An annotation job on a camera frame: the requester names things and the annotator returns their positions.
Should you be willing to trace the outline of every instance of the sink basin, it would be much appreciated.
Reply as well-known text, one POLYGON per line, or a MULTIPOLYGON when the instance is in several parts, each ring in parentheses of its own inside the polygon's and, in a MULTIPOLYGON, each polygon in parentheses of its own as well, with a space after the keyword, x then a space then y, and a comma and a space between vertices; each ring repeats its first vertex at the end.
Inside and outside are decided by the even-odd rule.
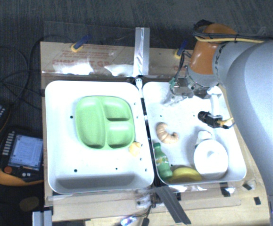
POLYGON ((154 179, 137 88, 54 81, 45 89, 48 183, 59 194, 135 190, 154 179), (141 144, 137 156, 129 152, 141 144))

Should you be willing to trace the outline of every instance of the gray robot arm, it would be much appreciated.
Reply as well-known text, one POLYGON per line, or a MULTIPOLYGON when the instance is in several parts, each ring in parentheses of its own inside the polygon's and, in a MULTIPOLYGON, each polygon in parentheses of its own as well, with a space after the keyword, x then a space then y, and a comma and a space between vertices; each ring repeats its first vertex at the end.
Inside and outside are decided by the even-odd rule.
POLYGON ((261 173, 273 225, 273 40, 219 46, 213 72, 261 173))

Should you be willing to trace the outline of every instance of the black cable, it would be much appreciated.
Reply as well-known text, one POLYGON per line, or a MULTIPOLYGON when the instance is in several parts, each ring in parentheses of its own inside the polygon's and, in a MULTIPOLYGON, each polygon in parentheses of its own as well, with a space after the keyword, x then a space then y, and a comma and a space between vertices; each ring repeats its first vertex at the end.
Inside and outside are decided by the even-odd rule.
POLYGON ((231 128, 231 127, 234 126, 234 125, 235 125, 235 123, 231 124, 230 126, 223 125, 222 128, 224 128, 224 129, 229 129, 229 128, 231 128))
POLYGON ((192 54, 190 54, 189 51, 186 51, 186 50, 185 50, 185 55, 186 55, 188 58, 191 58, 191 57, 192 57, 192 54))
POLYGON ((4 206, 4 205, 12 205, 12 206, 17 206, 16 204, 10 204, 10 203, 4 203, 4 202, 0 202, 0 215, 1 215, 1 218, 4 222, 4 224, 6 224, 7 226, 9 226, 9 222, 5 219, 5 217, 3 216, 3 213, 2 213, 2 210, 1 210, 1 206, 4 206))
POLYGON ((142 220, 141 226, 148 226, 149 225, 150 220, 148 219, 148 216, 149 216, 149 213, 151 211, 151 208, 152 208, 152 205, 150 205, 145 218, 142 220))
MULTIPOLYGON (((18 85, 12 84, 12 83, 8 83, 8 82, 5 82, 4 80, 6 80, 6 79, 8 79, 9 77, 12 77, 12 76, 14 76, 14 75, 17 75, 17 74, 20 74, 20 73, 26 73, 26 72, 28 72, 28 71, 27 71, 27 70, 21 70, 21 71, 17 71, 17 72, 14 72, 14 73, 12 73, 12 74, 9 74, 9 75, 5 76, 5 77, 2 78, 2 79, 0 78, 0 84, 3 83, 4 85, 9 85, 9 86, 11 86, 11 87, 15 87, 15 88, 20 88, 20 89, 22 89, 23 86, 18 86, 18 85)), ((34 90, 27 89, 27 88, 25 88, 25 90, 27 90, 27 91, 29 91, 29 92, 32 92, 32 93, 34 93, 34 94, 37 94, 37 95, 41 96, 40 92, 36 92, 36 91, 34 91, 34 90)))
MULTIPOLYGON (((36 92, 36 91, 33 91, 33 90, 31 90, 31 89, 27 89, 27 88, 24 88, 23 86, 18 86, 18 85, 15 85, 15 84, 11 84, 11 83, 8 83, 8 82, 4 82, 4 80, 5 79, 7 79, 7 78, 9 78, 9 77, 11 77, 11 76, 14 76, 14 75, 17 75, 17 74, 19 74, 19 73, 23 73, 23 72, 27 72, 26 70, 24 70, 24 71, 18 71, 18 72, 14 72, 14 73, 12 73, 12 74, 9 74, 8 76, 5 76, 4 78, 0 78, 0 84, 2 83, 14 96, 17 96, 17 94, 14 92, 14 91, 12 91, 10 88, 9 88, 9 86, 11 86, 11 87, 16 87, 16 88, 20 88, 20 89, 24 89, 24 90, 27 90, 27 91, 29 91, 29 92, 32 92, 32 93, 35 93, 35 94, 37 94, 37 95, 39 95, 39 96, 41 96, 41 94, 40 93, 38 93, 38 92, 36 92)), ((31 107, 33 107, 34 109, 37 109, 37 110, 41 110, 41 108, 38 108, 38 107, 36 107, 36 106, 34 106, 33 104, 31 104, 31 103, 29 103, 28 101, 26 101, 26 100, 24 100, 23 98, 19 98, 20 100, 22 100, 22 101, 24 101, 25 103, 27 103, 29 106, 31 106, 31 107)))
MULTIPOLYGON (((20 55, 20 57, 24 61, 24 64, 25 64, 27 70, 29 70, 28 60, 26 59, 25 55, 20 50, 16 49, 15 47, 12 47, 12 46, 0 45, 0 49, 3 49, 3 48, 6 48, 6 49, 11 50, 11 51, 14 51, 18 55, 20 55)), ((17 102, 17 100, 21 97, 21 95, 22 95, 22 93, 24 91, 24 88, 26 87, 27 83, 28 83, 28 78, 25 81, 25 86, 21 89, 21 91, 18 93, 18 95, 16 96, 16 98, 14 99, 14 101, 11 104, 14 105, 17 102)))
POLYGON ((205 37, 209 37, 210 39, 221 39, 221 38, 233 38, 233 39, 247 39, 247 40, 273 40, 273 37, 269 36, 261 36, 261 35, 240 35, 240 34, 226 34, 226 33, 205 33, 205 32, 198 32, 200 27, 209 26, 214 24, 208 20, 200 20, 196 24, 194 24, 192 34, 193 36, 200 37, 204 39, 205 37))
POLYGON ((38 92, 35 92, 31 89, 28 89, 27 86, 28 86, 28 82, 29 82, 29 79, 30 79, 30 73, 31 72, 34 72, 34 70, 31 70, 31 63, 32 63, 32 57, 33 57, 33 52, 36 48, 36 46, 41 42, 41 41, 44 41, 46 38, 48 37, 61 37, 61 38, 66 38, 68 39, 69 41, 73 42, 69 37, 65 36, 65 35, 58 35, 58 34, 49 34, 49 35, 46 35, 46 36, 43 36, 41 37, 40 39, 38 39, 34 45, 32 46, 30 52, 29 52, 29 56, 28 56, 28 59, 26 59, 26 57, 24 56, 24 54, 19 51, 18 49, 16 49, 15 47, 12 47, 12 46, 4 46, 4 45, 1 45, 0 46, 0 49, 1 48, 6 48, 6 49, 9 49, 9 50, 12 50, 12 51, 15 51, 16 53, 18 53, 23 59, 24 59, 24 62, 25 62, 25 65, 26 65, 26 70, 21 70, 21 71, 18 71, 18 72, 15 72, 15 73, 12 73, 12 74, 9 74, 7 76, 5 76, 4 78, 1 78, 0 77, 0 84, 3 84, 4 87, 6 87, 16 98, 11 102, 11 105, 14 105, 18 100, 20 101, 24 101, 25 103, 27 103, 28 105, 30 105, 31 107, 37 109, 37 110, 41 110, 41 108, 38 108, 36 106, 34 106, 33 104, 29 103, 28 101, 24 100, 22 98, 23 96, 23 93, 25 91, 29 91, 29 92, 32 92, 32 93, 35 93, 39 96, 41 96, 40 93, 38 92), (18 85, 15 85, 15 84, 12 84, 12 83, 8 83, 8 82, 5 82, 5 80, 11 76, 14 76, 14 75, 17 75, 19 73, 27 73, 27 78, 25 80, 25 83, 23 86, 18 86, 18 85), (20 92, 17 94, 15 93, 10 87, 15 87, 15 88, 19 88, 21 89, 20 92))
POLYGON ((179 72, 180 72, 180 70, 182 69, 182 66, 183 66, 183 64, 184 64, 184 57, 185 57, 185 55, 186 55, 186 51, 184 50, 184 51, 182 52, 181 57, 180 57, 179 67, 178 67, 178 70, 177 70, 176 75, 174 76, 174 81, 177 81, 177 79, 178 79, 179 72))

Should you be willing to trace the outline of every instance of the green divided plate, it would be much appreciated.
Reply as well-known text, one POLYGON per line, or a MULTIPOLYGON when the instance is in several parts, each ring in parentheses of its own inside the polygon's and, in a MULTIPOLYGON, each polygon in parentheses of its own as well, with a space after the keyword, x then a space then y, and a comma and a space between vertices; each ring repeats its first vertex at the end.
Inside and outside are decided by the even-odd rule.
POLYGON ((131 108, 119 97, 83 97, 75 108, 75 125, 79 140, 90 148, 123 148, 135 139, 131 108))

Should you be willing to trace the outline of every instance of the green bottle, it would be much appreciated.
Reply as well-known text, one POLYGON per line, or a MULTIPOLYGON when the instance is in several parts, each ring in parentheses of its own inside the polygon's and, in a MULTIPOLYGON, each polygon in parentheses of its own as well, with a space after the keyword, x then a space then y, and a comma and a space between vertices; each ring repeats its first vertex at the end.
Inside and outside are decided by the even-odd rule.
POLYGON ((173 175, 168 157, 161 150, 161 145, 159 142, 154 143, 153 147, 158 174, 161 179, 167 181, 173 175))

